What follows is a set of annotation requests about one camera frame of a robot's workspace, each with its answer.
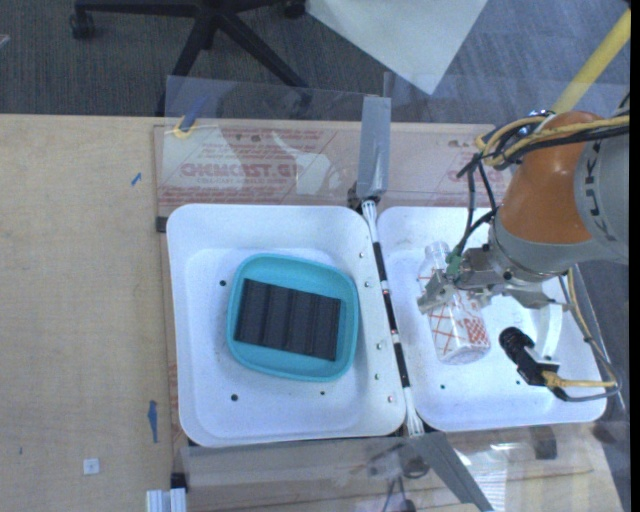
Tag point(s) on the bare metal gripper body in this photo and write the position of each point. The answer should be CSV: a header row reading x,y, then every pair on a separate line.
x,y
482,270

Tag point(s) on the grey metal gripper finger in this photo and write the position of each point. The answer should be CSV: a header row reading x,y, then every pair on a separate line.
x,y
434,295
479,298

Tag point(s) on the clear bottle with orange print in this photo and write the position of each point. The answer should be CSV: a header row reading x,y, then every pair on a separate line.
x,y
460,335

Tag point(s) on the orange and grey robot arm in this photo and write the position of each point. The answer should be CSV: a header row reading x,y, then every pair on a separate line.
x,y
545,200

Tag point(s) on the white plastic tray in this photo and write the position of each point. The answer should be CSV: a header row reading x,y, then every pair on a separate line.
x,y
280,415
480,395

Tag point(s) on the black ribbed rectangular block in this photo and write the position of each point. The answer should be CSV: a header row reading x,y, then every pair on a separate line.
x,y
287,320

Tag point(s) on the teal plastic plate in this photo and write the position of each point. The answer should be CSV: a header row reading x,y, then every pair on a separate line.
x,y
295,369

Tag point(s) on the brown cardboard board red print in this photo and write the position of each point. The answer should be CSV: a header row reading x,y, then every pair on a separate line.
x,y
260,165

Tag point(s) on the black office chair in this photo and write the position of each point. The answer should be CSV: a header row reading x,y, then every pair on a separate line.
x,y
215,30

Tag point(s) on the black cylinder on white bracket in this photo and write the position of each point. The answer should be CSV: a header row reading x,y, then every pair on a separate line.
x,y
525,352

